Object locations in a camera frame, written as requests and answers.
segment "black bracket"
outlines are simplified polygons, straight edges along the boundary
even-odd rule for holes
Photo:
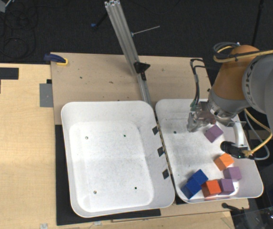
[[[135,62],[134,64],[134,68],[136,70],[137,74],[141,74],[141,77],[144,81],[146,81],[146,75],[145,75],[145,71],[150,67],[149,64],[147,63],[141,63],[141,62]]]

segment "black connector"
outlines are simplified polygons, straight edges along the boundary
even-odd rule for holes
[[[222,151],[226,152],[227,154],[235,157],[235,158],[248,158],[242,152],[243,150],[247,150],[247,147],[236,147],[233,145],[233,142],[223,141],[220,145]]]

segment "wooden table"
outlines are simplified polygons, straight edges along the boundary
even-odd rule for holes
[[[141,100],[137,81],[130,76],[123,55],[58,55],[68,58],[69,64],[0,63],[0,67],[19,68],[18,80],[1,80],[0,85],[0,229],[39,229],[44,223],[48,229],[97,227],[93,222],[56,224],[55,125],[61,124],[59,110],[71,99]],[[189,60],[140,56],[141,62],[151,64],[146,76],[153,104],[163,98],[194,97],[195,84]],[[198,75],[201,98],[205,98],[210,88],[209,80],[205,70],[198,70]],[[54,108],[40,107],[39,85],[46,83],[47,79],[52,79]],[[246,198],[227,202],[237,208],[249,207]],[[221,203],[174,203],[162,208],[162,215],[158,218],[106,220],[99,228],[233,228],[230,212],[222,208]]]

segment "blue clamp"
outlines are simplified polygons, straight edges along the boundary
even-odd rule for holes
[[[47,53],[44,55],[43,60],[56,62],[57,65],[67,65],[68,63],[68,60],[65,58],[62,58],[55,54],[47,54]]]

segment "yellow cable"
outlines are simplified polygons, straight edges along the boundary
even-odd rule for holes
[[[270,135],[268,136],[267,139],[265,139],[262,143],[260,143],[256,148],[252,149],[252,150],[243,150],[242,152],[246,155],[253,155],[257,150],[259,150],[260,148],[262,148],[264,145],[266,145],[271,138],[273,137],[272,132],[270,130],[270,128],[266,127],[264,124],[262,124],[261,122],[259,122],[258,120],[256,120],[251,114],[250,112],[248,112],[247,109],[244,109],[245,113],[247,114],[247,116],[249,116],[257,125],[261,126],[263,129],[267,130]]]
[[[220,49],[218,52],[221,52],[224,49],[229,48],[230,46],[224,47],[222,49]],[[224,63],[224,62],[230,62],[230,61],[235,61],[236,59],[243,59],[243,58],[249,58],[249,57],[254,57],[254,56],[260,56],[260,55],[267,55],[267,54],[273,54],[273,50],[269,50],[269,51],[264,51],[264,52],[254,52],[252,54],[248,54],[248,55],[241,55],[237,57],[233,57],[233,58],[227,58],[227,59],[218,59],[215,55],[213,56],[213,60],[215,60],[216,62],[219,63]]]

